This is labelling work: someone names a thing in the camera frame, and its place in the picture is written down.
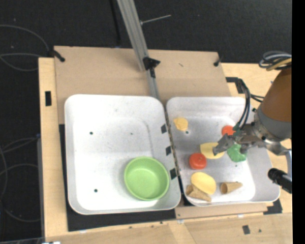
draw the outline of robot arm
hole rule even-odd
[[[251,147],[265,147],[276,155],[287,158],[288,173],[272,168],[268,177],[289,193],[292,193],[292,151],[281,145],[281,141],[291,139],[291,55],[275,52],[266,53],[260,66],[267,70],[280,70],[265,98],[255,112],[254,121],[246,124],[249,114],[251,94],[240,80],[240,86],[246,95],[246,106],[241,119],[234,127],[232,136],[225,134],[213,154],[226,151],[233,144],[241,145],[240,152],[246,153]]]

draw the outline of ice cream cone toy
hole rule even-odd
[[[204,193],[203,191],[196,188],[194,185],[189,185],[187,187],[186,195],[192,198],[211,202],[211,197],[207,193]]]
[[[243,184],[241,182],[237,182],[237,181],[223,182],[220,185],[220,191],[222,194],[227,194],[238,188],[241,188],[242,186],[243,186]]]

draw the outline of metal bracket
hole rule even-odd
[[[237,92],[238,92],[239,94],[244,94],[244,91],[242,90],[240,84],[238,83],[238,80],[239,80],[239,78],[237,78],[237,77],[226,77],[226,81],[227,81],[228,83],[229,83],[229,82],[234,82],[234,83],[235,83]]]
[[[165,19],[165,18],[168,18],[168,17],[171,17],[171,15],[169,14],[169,15],[158,17],[158,18],[146,20],[146,21],[140,21],[140,24],[143,25],[144,23],[155,22],[155,21],[162,20],[162,19]]]
[[[157,65],[160,63],[159,60],[156,60],[156,59],[152,59],[152,58],[149,58],[149,57],[145,57],[143,59],[143,64],[144,64],[144,67],[146,70],[149,70],[150,71],[150,76],[151,78],[156,78],[156,75],[155,75],[155,67],[157,67]]]

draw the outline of red tomato toy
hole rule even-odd
[[[194,170],[200,170],[207,166],[207,158],[201,153],[194,153],[189,158],[190,167]]]

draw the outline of wooden board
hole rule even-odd
[[[44,225],[45,225],[45,236],[46,237],[53,237],[53,236],[77,236],[79,234],[83,234],[80,232],[68,232],[67,228],[67,215],[66,215],[66,207],[65,207],[65,196],[64,196],[64,184],[63,184],[63,173],[62,173],[62,164],[61,164],[61,153],[60,153],[60,144],[59,144],[59,133],[58,133],[58,103],[57,103],[57,95],[56,95],[56,72],[55,72],[55,65],[56,61],[52,58],[41,58],[39,59],[39,78],[40,78],[40,104],[41,104],[41,136],[42,136],[42,157],[43,157],[43,190],[44,190]],[[223,78],[225,76],[239,76],[242,77],[243,74],[247,74],[247,76],[251,76],[251,73],[249,71],[246,72],[240,72],[242,67],[247,67],[246,65],[239,65],[239,64],[223,64],[224,66],[224,72],[225,75],[223,75]],[[261,93],[260,92],[254,92],[251,88],[253,86],[253,82],[249,84],[247,80],[243,78],[243,80],[246,82],[246,84],[250,87],[250,90],[255,93]],[[265,77],[263,81],[257,79],[254,83],[255,87],[260,87],[261,83],[265,84],[265,82],[268,81],[268,77]],[[52,104],[51,106],[45,105],[45,92],[51,92],[52,95]],[[227,90],[224,90],[224,96],[227,96]],[[277,164],[280,167],[285,167],[285,160],[281,158],[275,158],[277,160]],[[292,203],[291,203],[291,195],[287,194],[287,198],[284,198],[287,205],[284,207],[284,212],[291,213],[292,211]],[[256,209],[255,207],[253,209],[244,209],[239,211],[239,213],[257,213],[258,211],[263,211],[266,209],[265,204],[260,204],[260,206]],[[229,212],[226,212],[226,214],[232,214],[233,209],[230,209]],[[194,213],[192,211],[188,212],[189,214],[187,216],[194,217]],[[220,211],[210,211],[208,214],[204,214],[203,216],[211,216],[213,218],[214,216],[223,215]],[[122,239],[124,236],[127,236],[127,232],[124,234],[122,233],[122,230],[129,229],[132,230],[133,228],[151,228],[152,226],[157,227],[164,227],[165,225],[168,225],[169,229],[167,229],[165,232],[161,233],[161,235],[168,236],[169,230],[173,233],[179,233],[180,239],[176,239],[177,243],[181,243],[183,239],[186,239],[187,243],[195,243],[192,242],[193,239],[189,238],[190,234],[188,232],[187,228],[184,228],[181,224],[177,224],[176,221],[173,222],[164,222],[163,226],[160,226],[159,223],[143,223],[143,224],[136,224],[136,225],[122,225],[122,226],[112,226],[112,227],[105,227],[105,228],[99,228],[99,229],[92,229],[85,231],[86,234],[95,234],[105,231],[113,231],[116,236],[116,239],[113,239],[113,242],[116,242],[117,239]]]
[[[108,230],[100,232],[82,232],[73,235],[47,237],[47,242],[60,241],[67,244],[98,243],[145,243],[145,244],[177,244],[176,237],[168,225],[156,225],[141,228]]]
[[[133,49],[55,46],[66,60],[55,61],[59,124],[64,103],[74,94],[149,96],[146,73]],[[216,52],[150,50],[161,63],[156,83],[163,104],[177,96],[230,96]]]
[[[187,222],[196,244],[292,243],[292,214]]]

